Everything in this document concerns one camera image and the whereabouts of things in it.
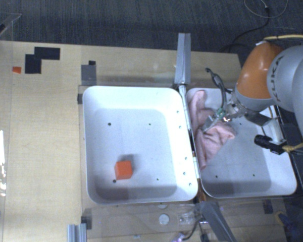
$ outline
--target metal bracket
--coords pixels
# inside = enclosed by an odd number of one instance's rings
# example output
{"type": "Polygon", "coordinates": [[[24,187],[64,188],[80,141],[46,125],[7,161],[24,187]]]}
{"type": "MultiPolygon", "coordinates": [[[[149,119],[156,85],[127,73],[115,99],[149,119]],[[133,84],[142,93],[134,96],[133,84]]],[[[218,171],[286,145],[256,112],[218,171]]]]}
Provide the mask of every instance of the metal bracket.
{"type": "Polygon", "coordinates": [[[67,227],[68,242],[87,242],[86,239],[86,224],[68,225],[67,227]]]}
{"type": "Polygon", "coordinates": [[[200,173],[200,168],[198,166],[197,157],[193,157],[193,163],[194,163],[196,178],[201,178],[201,173],[200,173]]]}
{"type": "Polygon", "coordinates": [[[269,123],[269,121],[272,120],[270,117],[262,115],[262,114],[260,114],[258,112],[255,112],[255,113],[249,112],[248,114],[245,114],[244,117],[248,121],[250,121],[250,122],[252,122],[252,123],[254,123],[254,124],[256,124],[256,125],[258,125],[260,127],[265,126],[266,124],[269,123]]]}
{"type": "Polygon", "coordinates": [[[218,241],[237,242],[217,202],[201,202],[196,208],[209,223],[218,241]]]}
{"type": "Polygon", "coordinates": [[[191,34],[179,33],[174,86],[191,83],[191,34]]]}

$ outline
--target white plastic tray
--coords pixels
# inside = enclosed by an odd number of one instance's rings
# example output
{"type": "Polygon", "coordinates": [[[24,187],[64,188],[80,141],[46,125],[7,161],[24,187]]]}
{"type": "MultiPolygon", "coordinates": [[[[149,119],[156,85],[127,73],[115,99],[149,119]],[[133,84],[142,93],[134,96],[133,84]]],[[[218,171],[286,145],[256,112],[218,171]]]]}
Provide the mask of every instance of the white plastic tray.
{"type": "Polygon", "coordinates": [[[197,180],[182,98],[169,88],[92,86],[83,94],[87,189],[98,204],[188,201],[197,180]],[[133,176],[115,180],[130,160],[133,176]]]}
{"type": "MultiPolygon", "coordinates": [[[[201,88],[187,93],[189,102],[201,88]]],[[[202,89],[207,93],[206,107],[217,109],[221,104],[219,89],[202,89]]],[[[262,129],[244,117],[234,119],[235,139],[229,140],[201,172],[206,193],[214,198],[269,197],[293,194],[297,182],[289,155],[276,155],[254,144],[262,129]]]]}

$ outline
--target small orange piece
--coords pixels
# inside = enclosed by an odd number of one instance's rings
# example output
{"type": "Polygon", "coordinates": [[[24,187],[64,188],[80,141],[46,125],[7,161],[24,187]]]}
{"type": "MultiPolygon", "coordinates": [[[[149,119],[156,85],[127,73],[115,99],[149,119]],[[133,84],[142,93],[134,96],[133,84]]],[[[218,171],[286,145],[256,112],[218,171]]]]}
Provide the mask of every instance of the small orange piece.
{"type": "Polygon", "coordinates": [[[132,176],[130,160],[118,161],[115,165],[116,180],[129,179],[132,176]]]}
{"type": "Polygon", "coordinates": [[[12,67],[12,71],[16,74],[21,74],[21,67],[12,67]]]}

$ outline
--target wire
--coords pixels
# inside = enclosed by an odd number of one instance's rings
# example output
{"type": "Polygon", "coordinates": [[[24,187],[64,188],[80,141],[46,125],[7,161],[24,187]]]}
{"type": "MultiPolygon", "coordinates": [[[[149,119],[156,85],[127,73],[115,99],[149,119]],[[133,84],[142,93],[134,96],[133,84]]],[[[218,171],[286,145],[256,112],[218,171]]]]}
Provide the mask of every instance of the wire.
{"type": "Polygon", "coordinates": [[[264,136],[267,136],[263,127],[262,127],[262,131],[263,131],[264,136]]]}
{"type": "Polygon", "coordinates": [[[292,153],[296,156],[303,156],[303,150],[293,150],[292,153]]]}
{"type": "Polygon", "coordinates": [[[265,11],[266,11],[266,13],[267,13],[267,21],[264,23],[264,25],[262,25],[262,26],[260,26],[260,27],[256,27],[256,28],[254,28],[254,29],[251,29],[251,30],[247,30],[247,31],[245,31],[245,32],[242,32],[241,34],[239,34],[238,36],[236,36],[235,38],[234,38],[234,40],[231,42],[232,44],[238,39],[238,38],[240,38],[241,36],[243,36],[243,35],[246,35],[247,33],[249,33],[249,32],[252,32],[252,31],[255,31],[255,30],[259,30],[259,29],[262,29],[262,28],[264,28],[268,23],[269,23],[269,19],[270,19],[270,17],[269,17],[269,15],[270,15],[270,12],[269,12],[269,7],[265,7],[265,11]]]}
{"type": "Polygon", "coordinates": [[[220,89],[221,91],[221,108],[226,110],[227,107],[227,95],[226,88],[224,87],[224,83],[221,77],[212,72],[212,70],[206,67],[206,72],[211,74],[213,83],[220,89]]]}
{"type": "Polygon", "coordinates": [[[263,40],[275,40],[275,39],[287,39],[287,38],[303,39],[303,35],[290,34],[290,35],[281,35],[281,36],[269,36],[269,37],[265,37],[263,40]]]}
{"type": "MultiPolygon", "coordinates": [[[[259,1],[261,1],[261,2],[264,4],[265,8],[268,7],[267,4],[264,2],[264,0],[259,0],[259,1]]],[[[247,0],[244,0],[244,1],[243,1],[243,3],[244,3],[244,5],[246,6],[246,8],[247,8],[252,14],[257,15],[257,16],[262,17],[262,18],[267,18],[267,19],[273,19],[273,18],[277,18],[277,17],[281,16],[281,15],[286,11],[286,8],[287,8],[287,6],[288,6],[288,2],[289,2],[289,0],[286,1],[285,7],[284,7],[283,11],[282,11],[280,14],[275,15],[275,16],[264,16],[264,15],[257,14],[257,13],[255,13],[252,9],[250,9],[250,8],[248,7],[248,5],[247,5],[247,0]]]]}
{"type": "Polygon", "coordinates": [[[247,48],[249,50],[252,50],[252,48],[250,46],[248,46],[248,45],[241,44],[241,43],[233,43],[233,44],[229,44],[229,45],[225,45],[225,46],[220,47],[219,50],[218,50],[218,52],[223,52],[226,49],[231,48],[233,46],[243,46],[243,47],[245,47],[245,48],[247,48]]]}
{"type": "Polygon", "coordinates": [[[191,231],[191,234],[188,235],[187,237],[183,238],[183,239],[182,239],[183,241],[189,240],[189,239],[193,236],[193,234],[194,234],[194,232],[195,232],[195,230],[196,230],[197,224],[198,224],[201,220],[203,220],[203,218],[200,218],[200,219],[198,219],[198,220],[195,222],[195,224],[194,224],[194,226],[193,226],[193,229],[192,229],[192,231],[191,231]]]}
{"type": "Polygon", "coordinates": [[[294,151],[294,150],[296,150],[298,148],[302,148],[302,147],[303,147],[303,143],[300,143],[300,144],[298,144],[296,146],[285,145],[282,148],[286,152],[291,152],[291,151],[294,151]]]}
{"type": "Polygon", "coordinates": [[[226,91],[226,93],[232,94],[232,90],[229,90],[227,88],[224,88],[224,90],[226,91]]]}
{"type": "Polygon", "coordinates": [[[273,116],[273,112],[272,112],[272,109],[271,109],[271,107],[270,107],[270,106],[268,107],[268,110],[269,110],[269,114],[271,115],[271,118],[274,118],[274,116],[273,116]]]}

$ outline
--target black cable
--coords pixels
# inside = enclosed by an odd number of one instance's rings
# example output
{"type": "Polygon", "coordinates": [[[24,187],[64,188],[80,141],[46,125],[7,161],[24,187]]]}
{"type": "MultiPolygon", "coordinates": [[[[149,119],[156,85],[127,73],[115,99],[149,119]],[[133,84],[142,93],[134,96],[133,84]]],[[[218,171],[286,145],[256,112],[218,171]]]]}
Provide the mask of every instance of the black cable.
{"type": "Polygon", "coordinates": [[[225,51],[226,49],[230,48],[230,47],[233,47],[233,46],[243,46],[249,50],[252,50],[252,48],[248,45],[245,45],[245,44],[241,44],[241,43],[234,43],[234,44],[229,44],[229,45],[225,45],[225,46],[222,46],[219,48],[218,52],[223,52],[225,51]]]}
{"type": "Polygon", "coordinates": [[[221,91],[221,108],[223,108],[225,110],[225,107],[227,104],[226,92],[230,93],[230,91],[224,87],[224,83],[219,75],[213,73],[212,70],[208,67],[206,67],[206,72],[211,74],[213,83],[220,89],[220,91],[221,91]]]}
{"type": "Polygon", "coordinates": [[[203,220],[203,218],[200,218],[200,219],[198,219],[198,220],[195,222],[195,224],[194,224],[194,226],[193,226],[193,229],[192,229],[192,231],[191,231],[191,234],[188,235],[187,237],[183,238],[183,239],[182,239],[183,241],[189,240],[189,239],[193,236],[193,234],[194,234],[194,232],[195,232],[195,230],[196,230],[197,224],[198,224],[200,221],[202,221],[202,220],[203,220]]]}
{"type": "Polygon", "coordinates": [[[235,43],[235,42],[236,42],[240,37],[242,37],[243,35],[246,35],[246,34],[248,34],[248,33],[250,33],[250,32],[255,31],[255,30],[262,29],[262,28],[264,28],[264,27],[266,27],[266,26],[268,25],[269,20],[270,20],[270,11],[269,11],[269,7],[268,7],[268,6],[265,6],[265,11],[266,11],[266,13],[267,13],[267,17],[268,17],[268,18],[267,18],[267,21],[264,23],[264,25],[262,25],[262,26],[260,26],[260,27],[256,27],[256,28],[254,28],[254,29],[247,30],[247,31],[245,31],[245,32],[242,32],[241,34],[239,34],[238,36],[236,36],[230,44],[221,47],[221,48],[218,50],[218,52],[223,52],[223,51],[225,51],[226,49],[228,49],[228,52],[230,53],[231,48],[234,47],[234,46],[243,46],[243,47],[246,47],[246,48],[250,48],[249,46],[247,46],[247,45],[245,45],[245,44],[242,44],[242,43],[235,43]]]}
{"type": "MultiPolygon", "coordinates": [[[[267,13],[267,17],[269,17],[269,7],[268,7],[268,6],[265,6],[265,11],[266,11],[266,13],[267,13]]],[[[247,33],[250,33],[250,32],[252,32],[252,31],[255,31],[255,30],[259,30],[259,29],[264,28],[264,27],[269,23],[269,19],[270,19],[270,18],[267,18],[266,23],[265,23],[264,25],[260,26],[260,27],[257,27],[257,28],[254,28],[254,29],[251,29],[251,30],[247,30],[247,31],[245,31],[245,32],[242,32],[241,34],[239,34],[238,36],[236,36],[236,37],[234,38],[234,40],[233,40],[231,43],[234,44],[234,42],[236,42],[238,38],[240,38],[240,37],[243,36],[243,35],[246,35],[247,33]]]]}

